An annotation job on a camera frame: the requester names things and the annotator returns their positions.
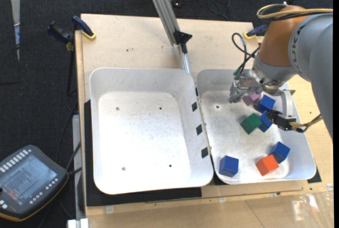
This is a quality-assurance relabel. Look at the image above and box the blue cube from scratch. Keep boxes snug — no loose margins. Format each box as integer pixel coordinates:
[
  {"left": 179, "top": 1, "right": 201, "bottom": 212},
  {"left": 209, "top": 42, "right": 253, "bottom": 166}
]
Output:
[
  {"left": 218, "top": 155, "right": 239, "bottom": 178},
  {"left": 255, "top": 94, "right": 276, "bottom": 114},
  {"left": 257, "top": 110, "right": 273, "bottom": 133},
  {"left": 269, "top": 141, "right": 291, "bottom": 164}
]

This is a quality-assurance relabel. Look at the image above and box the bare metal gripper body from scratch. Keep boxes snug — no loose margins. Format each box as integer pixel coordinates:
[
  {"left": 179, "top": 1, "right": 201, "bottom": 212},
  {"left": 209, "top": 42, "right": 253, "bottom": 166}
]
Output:
[{"left": 231, "top": 69, "right": 279, "bottom": 97}]

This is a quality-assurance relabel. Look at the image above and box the green cube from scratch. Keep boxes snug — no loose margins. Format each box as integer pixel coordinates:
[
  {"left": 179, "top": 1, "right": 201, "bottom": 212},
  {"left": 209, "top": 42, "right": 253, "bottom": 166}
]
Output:
[{"left": 239, "top": 112, "right": 264, "bottom": 135}]

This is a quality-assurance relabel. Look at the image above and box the pale wood board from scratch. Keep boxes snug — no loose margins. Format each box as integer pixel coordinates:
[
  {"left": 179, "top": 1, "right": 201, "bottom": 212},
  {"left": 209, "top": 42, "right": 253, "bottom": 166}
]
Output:
[{"left": 75, "top": 13, "right": 334, "bottom": 216}]

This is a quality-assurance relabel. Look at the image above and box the black cylinder on white bracket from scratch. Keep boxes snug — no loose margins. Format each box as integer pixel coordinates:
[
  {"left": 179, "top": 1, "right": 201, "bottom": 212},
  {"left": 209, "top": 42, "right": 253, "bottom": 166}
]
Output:
[{"left": 265, "top": 88, "right": 298, "bottom": 131}]

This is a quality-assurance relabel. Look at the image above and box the orange cube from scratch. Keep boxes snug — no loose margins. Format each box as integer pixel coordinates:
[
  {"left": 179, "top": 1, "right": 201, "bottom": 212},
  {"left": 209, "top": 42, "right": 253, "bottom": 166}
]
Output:
[{"left": 255, "top": 154, "right": 280, "bottom": 177}]

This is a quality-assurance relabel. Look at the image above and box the white plastic tray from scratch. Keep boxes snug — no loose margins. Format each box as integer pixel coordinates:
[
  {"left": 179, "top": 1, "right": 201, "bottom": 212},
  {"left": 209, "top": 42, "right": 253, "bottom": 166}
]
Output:
[
  {"left": 195, "top": 68, "right": 317, "bottom": 186},
  {"left": 88, "top": 67, "right": 215, "bottom": 196}
]

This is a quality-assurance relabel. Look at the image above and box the purple cube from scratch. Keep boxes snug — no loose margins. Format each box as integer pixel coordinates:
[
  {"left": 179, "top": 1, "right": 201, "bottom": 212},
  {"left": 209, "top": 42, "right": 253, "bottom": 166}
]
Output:
[{"left": 242, "top": 92, "right": 263, "bottom": 107}]

